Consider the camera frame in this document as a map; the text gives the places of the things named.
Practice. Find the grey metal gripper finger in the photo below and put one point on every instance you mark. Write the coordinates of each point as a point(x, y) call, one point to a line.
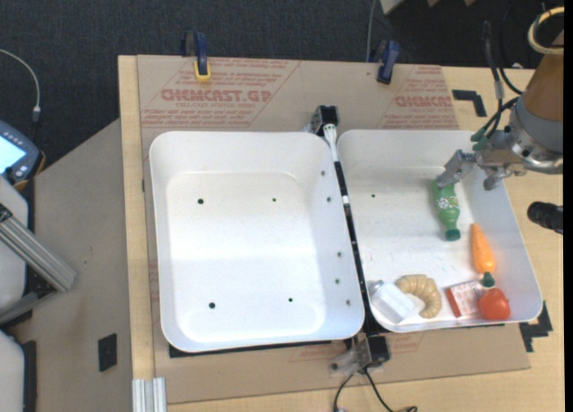
point(492, 178)
point(456, 170)

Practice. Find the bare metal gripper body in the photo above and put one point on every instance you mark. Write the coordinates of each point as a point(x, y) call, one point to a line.
point(515, 154)

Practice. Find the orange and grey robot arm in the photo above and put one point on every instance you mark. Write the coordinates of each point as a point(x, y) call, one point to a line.
point(543, 101)

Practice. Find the green plastic bottle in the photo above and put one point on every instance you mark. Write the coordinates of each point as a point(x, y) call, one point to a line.
point(447, 208)

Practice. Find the orange carrot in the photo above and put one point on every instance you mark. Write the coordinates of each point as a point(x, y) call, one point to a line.
point(482, 251)

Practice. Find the white plastic tray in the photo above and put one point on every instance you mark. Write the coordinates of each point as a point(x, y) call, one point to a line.
point(250, 240)
point(403, 231)

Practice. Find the thin black and white rod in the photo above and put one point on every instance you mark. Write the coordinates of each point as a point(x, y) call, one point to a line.
point(345, 204)

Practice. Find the red and white packet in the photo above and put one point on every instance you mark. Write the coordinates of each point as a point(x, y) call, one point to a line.
point(462, 298)

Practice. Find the red tomato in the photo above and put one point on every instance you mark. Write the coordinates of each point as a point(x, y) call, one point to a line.
point(494, 304)

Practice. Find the beige croissant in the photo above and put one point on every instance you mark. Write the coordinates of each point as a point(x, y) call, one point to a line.
point(423, 291)

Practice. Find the white bottle with grey cap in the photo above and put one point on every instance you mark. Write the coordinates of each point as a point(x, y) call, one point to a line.
point(391, 301)

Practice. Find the brown cardboard board red print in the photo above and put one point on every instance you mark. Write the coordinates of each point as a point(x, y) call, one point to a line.
point(277, 96)

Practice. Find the black cylinder on white bracket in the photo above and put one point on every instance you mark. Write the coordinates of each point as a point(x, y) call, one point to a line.
point(547, 217)

